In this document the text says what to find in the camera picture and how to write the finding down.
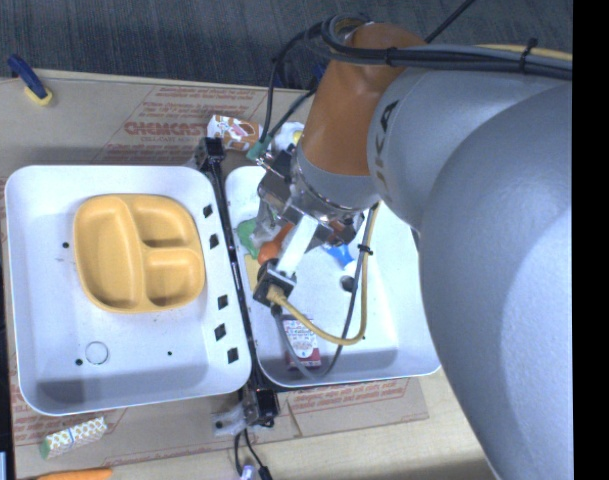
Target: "orange object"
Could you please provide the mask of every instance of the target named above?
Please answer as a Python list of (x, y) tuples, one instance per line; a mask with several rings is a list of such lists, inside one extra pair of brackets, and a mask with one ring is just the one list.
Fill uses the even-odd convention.
[(64, 471), (37, 477), (37, 480), (106, 480), (113, 474), (110, 468), (82, 469), (78, 471)]
[(282, 249), (282, 242), (284, 241), (284, 238), (286, 238), (286, 235), (292, 228), (293, 224), (287, 222), (286, 224), (284, 224), (284, 227), (280, 229), (279, 233), (275, 235), (275, 238), (273, 238), (273, 240), (262, 244), (262, 247), (260, 247), (260, 252), (257, 255), (257, 262), (260, 265), (263, 265), (270, 259), (277, 258), (280, 253), (280, 250)]
[[(363, 25), (347, 39), (356, 48), (406, 48), (426, 44), (388, 23)], [(375, 107), (402, 67), (332, 60), (315, 94), (300, 144), (313, 165), (335, 174), (367, 176), (366, 138)]]

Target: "gray carpet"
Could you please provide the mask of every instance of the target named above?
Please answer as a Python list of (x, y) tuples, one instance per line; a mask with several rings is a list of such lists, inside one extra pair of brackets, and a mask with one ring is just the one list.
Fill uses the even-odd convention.
[[(0, 75), (17, 53), (41, 68), (263, 85), (279, 48), (329, 15), (359, 11), (425, 37), (463, 1), (0, 0)], [(572, 25), (573, 0), (478, 0), (434, 42), (536, 37), (571, 52)], [(292, 65), (305, 76), (313, 61), (300, 53)]]

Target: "green object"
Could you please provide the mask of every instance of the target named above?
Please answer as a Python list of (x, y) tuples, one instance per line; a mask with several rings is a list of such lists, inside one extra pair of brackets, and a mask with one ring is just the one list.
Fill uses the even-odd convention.
[(237, 236), (240, 237), (240, 242), (248, 249), (251, 257), (256, 260), (260, 251), (253, 245), (253, 241), (251, 240), (253, 231), (255, 231), (255, 218), (240, 222), (237, 226)]
[(266, 150), (271, 145), (271, 140), (273, 140), (273, 137), (271, 136), (267, 136), (264, 142), (260, 142), (258, 140), (253, 147), (248, 150), (248, 153), (246, 153), (246, 158), (253, 161), (257, 160), (260, 156), (266, 153)]
[(40, 455), (43, 459), (48, 459), (49, 454), (51, 453), (51, 446), (48, 444), (48, 441), (44, 439), (40, 443)]

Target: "cardboard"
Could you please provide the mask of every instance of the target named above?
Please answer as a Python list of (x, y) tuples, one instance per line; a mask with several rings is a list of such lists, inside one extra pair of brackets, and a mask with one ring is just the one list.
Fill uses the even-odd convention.
[[(53, 92), (46, 107), (25, 96), (21, 80), (0, 79), (0, 218), (6, 279), (3, 189), (15, 170), (31, 164), (182, 165), (190, 161), (213, 114), (258, 122), (265, 111), (266, 90), (259, 87), (39, 70), (38, 75)], [(274, 115), (285, 112), (300, 94), (276, 91)], [(305, 104), (292, 119), (304, 121), (309, 106)], [(242, 155), (234, 155), (227, 159), (230, 168), (246, 162)], [(196, 456), (232, 447), (232, 436), (213, 435), (210, 416), (230, 409), (237, 402), (236, 394), (63, 418), (34, 412), (18, 385), (9, 283), (6, 318), (18, 478)], [(256, 442), (276, 443), (428, 418), (417, 378), (294, 391), (280, 394), (279, 399), (282, 412), (275, 427), (257, 431)], [(449, 403), (457, 406), (452, 395)], [(99, 441), (48, 462), (40, 457), (39, 443), (46, 435), (100, 416), (107, 430)]]

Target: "white tray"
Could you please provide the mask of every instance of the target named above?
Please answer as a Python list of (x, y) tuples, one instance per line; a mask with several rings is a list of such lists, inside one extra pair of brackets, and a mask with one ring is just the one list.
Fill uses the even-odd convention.
[[(73, 217), (87, 198), (110, 193), (168, 196), (187, 208), (206, 265), (196, 300), (134, 315), (90, 302), (75, 267)], [(36, 411), (60, 416), (230, 393), (248, 380), (246, 334), (204, 175), (187, 167), (30, 166), (9, 178), (6, 211), (19, 385)]]
[[(259, 205), (257, 185), (264, 170), (241, 167), (226, 181), (231, 224), (255, 217)], [(357, 257), (363, 229), (350, 244)], [(297, 370), (289, 370), (273, 317), (267, 307), (254, 301), (245, 271), (247, 250), (236, 236), (237, 253), (257, 347), (258, 362), (266, 376), (277, 385), (297, 388), (360, 382), (433, 373), (440, 366), (431, 340), (420, 295), (418, 255), (407, 224), (382, 205), (371, 241), (375, 254), (368, 264), (368, 327), (365, 339), (344, 347), (334, 369), (324, 378), (310, 380)], [(350, 293), (341, 287), (346, 275), (340, 264), (320, 248), (309, 251), (297, 269), (297, 286), (289, 301), (314, 319), (316, 325), (340, 335), (346, 319)], [(361, 304), (357, 298), (348, 336), (359, 327)], [(335, 345), (318, 339), (322, 357), (328, 364)]]

